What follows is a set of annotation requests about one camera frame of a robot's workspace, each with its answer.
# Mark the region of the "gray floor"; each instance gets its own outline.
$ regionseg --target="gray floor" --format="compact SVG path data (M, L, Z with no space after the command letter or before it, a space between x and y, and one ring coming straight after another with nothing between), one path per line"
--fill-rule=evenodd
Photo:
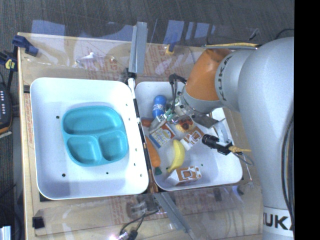
M13 50L11 41L17 32L104 38L117 31L110 29L109 22L135 25L137 21L148 23L148 41L153 43L166 42L174 25L180 28L181 45L264 44L282 30L279 37L294 35L294 8L295 0L0 0L0 51ZM198 35L201 29L205 35ZM249 40L253 33L256 36ZM0 73L6 83L9 72L1 66ZM15 73L10 89L13 105L19 103L17 89ZM14 152L13 135L0 139L0 195L17 183L14 156L19 155ZM0 203L14 208L15 191ZM0 215L0 226L13 221L12 214L6 222Z

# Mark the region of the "robotic arm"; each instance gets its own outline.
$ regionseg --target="robotic arm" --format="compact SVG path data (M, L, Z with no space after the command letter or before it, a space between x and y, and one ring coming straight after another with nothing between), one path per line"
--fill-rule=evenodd
M293 239L294 38L256 50L205 50L181 99L193 115L220 107L240 113L263 191L263 239Z

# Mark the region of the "banana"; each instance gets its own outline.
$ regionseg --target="banana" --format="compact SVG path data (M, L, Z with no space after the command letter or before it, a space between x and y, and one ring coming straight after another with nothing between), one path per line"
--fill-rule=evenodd
M174 169L177 169L182 166L185 160L185 147L179 140L173 140L174 148L174 159L171 166L166 170L168 173L171 173Z

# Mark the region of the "blue bottle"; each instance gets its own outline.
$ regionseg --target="blue bottle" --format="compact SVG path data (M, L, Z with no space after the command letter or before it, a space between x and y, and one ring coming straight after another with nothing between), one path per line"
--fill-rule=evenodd
M165 113L167 98L163 95L158 95L153 100L152 116L156 118L157 116L163 115Z

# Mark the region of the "turquoise tray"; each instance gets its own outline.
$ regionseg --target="turquoise tray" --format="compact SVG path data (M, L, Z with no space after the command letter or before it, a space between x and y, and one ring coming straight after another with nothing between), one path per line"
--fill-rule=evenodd
M76 164L99 166L122 159L128 137L121 116L108 106L83 106L68 110L62 118L66 150Z

